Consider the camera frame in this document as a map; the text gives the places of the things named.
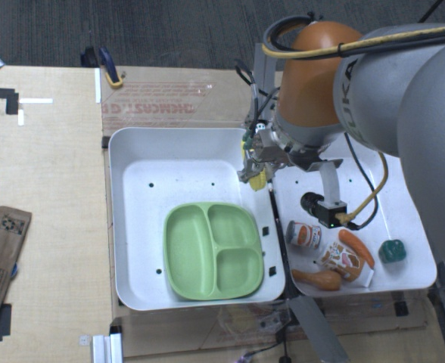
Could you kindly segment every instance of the carrot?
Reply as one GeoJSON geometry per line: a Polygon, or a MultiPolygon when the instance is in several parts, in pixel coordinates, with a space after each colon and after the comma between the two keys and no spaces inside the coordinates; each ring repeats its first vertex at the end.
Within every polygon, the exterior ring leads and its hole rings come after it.
{"type": "Polygon", "coordinates": [[[358,256],[364,258],[364,260],[369,264],[371,269],[374,268],[375,266],[374,257],[372,257],[372,254],[369,252],[367,246],[355,234],[352,234],[347,229],[342,228],[338,232],[338,239],[343,244],[346,244],[348,247],[351,247],[357,253],[358,256]]]}
{"type": "Polygon", "coordinates": [[[301,270],[292,269],[291,275],[297,281],[307,282],[320,290],[339,290],[342,277],[336,271],[324,270],[317,273],[306,273],[301,270]]]}

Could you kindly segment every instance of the white tray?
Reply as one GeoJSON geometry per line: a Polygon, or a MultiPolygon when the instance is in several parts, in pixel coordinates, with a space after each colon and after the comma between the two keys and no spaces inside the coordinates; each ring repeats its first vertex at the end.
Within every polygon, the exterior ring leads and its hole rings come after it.
{"type": "Polygon", "coordinates": [[[146,311],[277,299],[285,276],[267,190],[254,192],[238,180],[243,129],[126,128],[110,139],[115,280],[120,300],[146,311]],[[195,301],[170,287],[163,262],[163,223],[184,203],[234,203],[257,222],[264,276],[251,295],[195,301]],[[263,228],[269,233],[262,235],[263,228]],[[276,274],[269,273],[275,268],[276,274]]]}
{"type": "MultiPolygon", "coordinates": [[[[352,140],[359,161],[376,187],[383,175],[382,163],[373,150],[352,140]]],[[[371,193],[369,186],[355,164],[350,150],[342,135],[321,155],[322,159],[344,159],[337,170],[341,200],[348,204],[347,211],[354,211],[371,193]]],[[[344,282],[340,290],[326,292],[309,284],[296,282],[298,289],[307,296],[324,297],[356,293],[383,292],[389,290],[422,289],[431,286],[437,275],[436,264],[429,247],[421,220],[415,209],[404,181],[400,161],[386,155],[389,178],[378,194],[379,210],[374,220],[365,228],[353,231],[369,248],[375,259],[375,273],[368,288],[355,287],[344,282]],[[378,258],[378,249],[382,242],[400,239],[406,248],[403,261],[383,264],[378,258]]],[[[306,192],[323,194],[322,178],[319,172],[304,172],[296,167],[277,171],[273,179],[275,198],[283,230],[291,220],[319,225],[322,228],[322,242],[337,240],[340,228],[328,229],[320,225],[318,219],[309,215],[300,207],[300,199],[306,192]]],[[[357,224],[364,222],[374,208],[372,201],[355,219],[357,224]]],[[[288,258],[292,268],[302,271],[321,270],[313,263],[316,252],[287,244],[288,258]]]]}

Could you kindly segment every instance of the tin can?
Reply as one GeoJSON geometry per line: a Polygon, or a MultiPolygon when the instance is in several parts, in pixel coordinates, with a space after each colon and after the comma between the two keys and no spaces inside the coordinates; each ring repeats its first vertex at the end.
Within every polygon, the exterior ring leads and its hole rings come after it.
{"type": "Polygon", "coordinates": [[[320,226],[308,225],[307,223],[290,221],[286,229],[286,241],[299,247],[317,249],[322,238],[320,226]]]}

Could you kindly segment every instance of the wooden table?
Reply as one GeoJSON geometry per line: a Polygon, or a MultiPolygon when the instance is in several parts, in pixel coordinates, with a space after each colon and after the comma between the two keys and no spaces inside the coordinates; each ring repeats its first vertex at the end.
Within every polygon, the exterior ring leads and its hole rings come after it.
{"type": "MultiPolygon", "coordinates": [[[[89,362],[91,335],[107,334],[113,320],[110,251],[101,149],[101,105],[92,69],[0,69],[0,88],[20,98],[52,98],[25,104],[24,125],[5,114],[0,100],[0,206],[29,211],[33,220],[6,303],[11,335],[0,342],[2,362],[89,362]]],[[[445,361],[436,314],[423,301],[427,324],[339,337],[352,362],[445,361]]],[[[234,361],[258,346],[150,355],[127,361],[234,361]]],[[[293,361],[318,361],[308,340],[290,342],[293,361]]],[[[282,347],[255,355],[278,361],[282,347]]]]}

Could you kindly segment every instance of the green plate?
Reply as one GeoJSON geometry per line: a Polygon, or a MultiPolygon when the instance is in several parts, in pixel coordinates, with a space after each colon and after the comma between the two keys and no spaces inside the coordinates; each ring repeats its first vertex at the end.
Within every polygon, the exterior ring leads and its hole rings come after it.
{"type": "Polygon", "coordinates": [[[253,216],[230,203],[187,203],[172,209],[163,230],[170,286],[186,299],[232,299],[263,279],[260,236],[253,216]]]}

